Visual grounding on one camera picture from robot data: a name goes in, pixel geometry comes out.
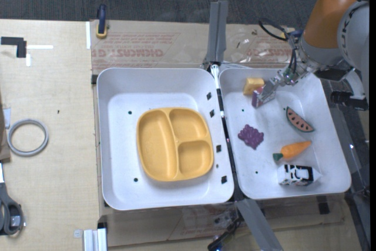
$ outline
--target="purple grapes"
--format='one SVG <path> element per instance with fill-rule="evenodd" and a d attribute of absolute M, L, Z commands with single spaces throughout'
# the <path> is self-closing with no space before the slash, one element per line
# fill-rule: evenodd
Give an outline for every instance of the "purple grapes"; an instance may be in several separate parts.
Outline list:
<path fill-rule="evenodd" d="M 245 125 L 243 130 L 241 130 L 237 136 L 254 150 L 256 150 L 256 147 L 264 141 L 264 133 L 259 132 L 259 130 L 250 125 Z"/>

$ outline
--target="orange carrot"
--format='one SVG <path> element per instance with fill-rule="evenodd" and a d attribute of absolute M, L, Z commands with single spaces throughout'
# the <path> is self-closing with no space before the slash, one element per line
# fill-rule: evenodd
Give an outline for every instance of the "orange carrot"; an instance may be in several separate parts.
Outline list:
<path fill-rule="evenodd" d="M 280 153 L 273 153 L 273 158 L 275 161 L 278 161 L 281 158 L 290 159 L 292 157 L 299 155 L 302 151 L 307 149 L 311 145 L 311 143 L 312 142 L 310 140 L 307 140 L 307 141 L 292 143 L 290 145 L 285 145 L 282 147 Z"/>

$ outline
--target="watermelon slice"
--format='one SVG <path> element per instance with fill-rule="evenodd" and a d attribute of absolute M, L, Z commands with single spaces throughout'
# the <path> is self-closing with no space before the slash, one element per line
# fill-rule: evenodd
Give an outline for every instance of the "watermelon slice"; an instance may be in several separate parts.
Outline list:
<path fill-rule="evenodd" d="M 314 131 L 314 128 L 290 107 L 286 107 L 286 117 L 288 121 L 299 131 L 305 133 Z"/>

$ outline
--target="yellow plate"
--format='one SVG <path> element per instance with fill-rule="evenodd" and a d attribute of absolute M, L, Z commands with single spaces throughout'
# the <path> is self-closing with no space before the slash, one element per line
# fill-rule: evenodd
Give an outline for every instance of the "yellow plate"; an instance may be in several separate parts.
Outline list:
<path fill-rule="evenodd" d="M 159 108 L 137 122 L 137 149 L 144 171 L 159 181 L 205 175 L 213 165 L 213 144 L 205 120 L 188 108 Z"/>

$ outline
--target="metal ring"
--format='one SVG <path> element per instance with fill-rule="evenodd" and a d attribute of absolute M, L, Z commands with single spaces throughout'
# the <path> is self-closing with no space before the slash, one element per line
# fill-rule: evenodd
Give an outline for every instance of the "metal ring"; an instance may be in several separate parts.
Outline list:
<path fill-rule="evenodd" d="M 17 148 L 14 147 L 14 145 L 12 144 L 12 135 L 13 135 L 14 131 L 16 129 L 18 129 L 20 126 L 22 126 L 22 125 L 29 125 L 29 124 L 36 125 L 36 126 L 40 127 L 43 130 L 44 134 L 45 134 L 45 140 L 35 150 L 32 150 L 30 152 L 24 152 L 24 151 L 19 150 L 19 149 L 17 149 Z M 47 131 L 47 128 L 46 128 L 46 126 L 42 122 L 40 122 L 40 121 L 38 121 L 36 119 L 31 119 L 31 118 L 21 119 L 21 120 L 15 122 L 9 128 L 9 132 L 8 132 L 8 144 L 9 144 L 9 147 L 13 151 L 13 153 L 15 153 L 15 154 L 17 154 L 19 156 L 29 157 L 29 156 L 36 155 L 36 154 L 38 154 L 39 152 L 41 152 L 45 148 L 45 146 L 47 145 L 47 142 L 48 142 L 48 131 Z"/>

